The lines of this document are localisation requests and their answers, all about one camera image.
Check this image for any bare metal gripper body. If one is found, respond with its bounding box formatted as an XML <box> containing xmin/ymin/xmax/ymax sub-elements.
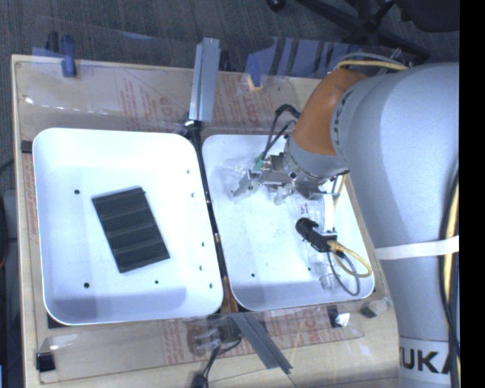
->
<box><xmin>259</xmin><ymin>151</ymin><xmax>325</xmax><ymax>197</ymax></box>

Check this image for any clear plastic bottle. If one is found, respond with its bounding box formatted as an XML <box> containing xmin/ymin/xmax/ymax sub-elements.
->
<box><xmin>220</xmin><ymin>156</ymin><xmax>259</xmax><ymax>196</ymax></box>
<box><xmin>298</xmin><ymin>200</ymin><xmax>341</xmax><ymax>291</ymax></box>

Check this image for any white plastic tray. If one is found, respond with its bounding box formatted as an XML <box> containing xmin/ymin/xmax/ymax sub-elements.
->
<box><xmin>200</xmin><ymin>133</ymin><xmax>376</xmax><ymax>313</ymax></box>
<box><xmin>32</xmin><ymin>126</ymin><xmax>224</xmax><ymax>326</ymax></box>

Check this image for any black ribbed rectangular panel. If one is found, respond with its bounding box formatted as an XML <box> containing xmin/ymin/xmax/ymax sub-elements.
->
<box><xmin>91</xmin><ymin>186</ymin><xmax>171</xmax><ymax>275</ymax></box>

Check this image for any brown cardboard board red print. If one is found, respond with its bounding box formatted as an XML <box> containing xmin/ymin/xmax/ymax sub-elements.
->
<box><xmin>18</xmin><ymin>62</ymin><xmax>389</xmax><ymax>382</ymax></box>

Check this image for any black office chair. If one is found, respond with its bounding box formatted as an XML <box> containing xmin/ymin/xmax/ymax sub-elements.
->
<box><xmin>265</xmin><ymin>0</ymin><xmax>460</xmax><ymax>62</ymax></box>

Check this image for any black cylinder on white bracket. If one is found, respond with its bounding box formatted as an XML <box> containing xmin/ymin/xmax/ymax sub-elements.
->
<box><xmin>294</xmin><ymin>190</ymin><xmax>341</xmax><ymax>255</ymax></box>

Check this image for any black block with thin wires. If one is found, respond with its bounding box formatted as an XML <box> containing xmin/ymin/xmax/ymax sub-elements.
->
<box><xmin>208</xmin><ymin>316</ymin><xmax>244</xmax><ymax>344</ymax></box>

